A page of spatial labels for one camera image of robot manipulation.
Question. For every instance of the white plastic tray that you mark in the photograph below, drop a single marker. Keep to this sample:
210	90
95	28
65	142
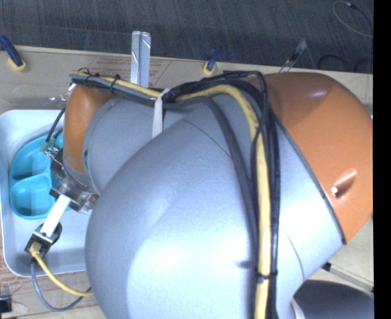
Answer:
16	251

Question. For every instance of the blue divided plate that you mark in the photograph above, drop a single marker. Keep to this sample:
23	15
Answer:
26	194

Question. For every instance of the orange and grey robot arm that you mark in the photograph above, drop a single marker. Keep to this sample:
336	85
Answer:
188	211

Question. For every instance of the black cylinder on white bracket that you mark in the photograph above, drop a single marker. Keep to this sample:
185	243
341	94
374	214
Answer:
54	216

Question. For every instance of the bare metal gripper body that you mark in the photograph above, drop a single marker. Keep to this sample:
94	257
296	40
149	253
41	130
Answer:
72	193

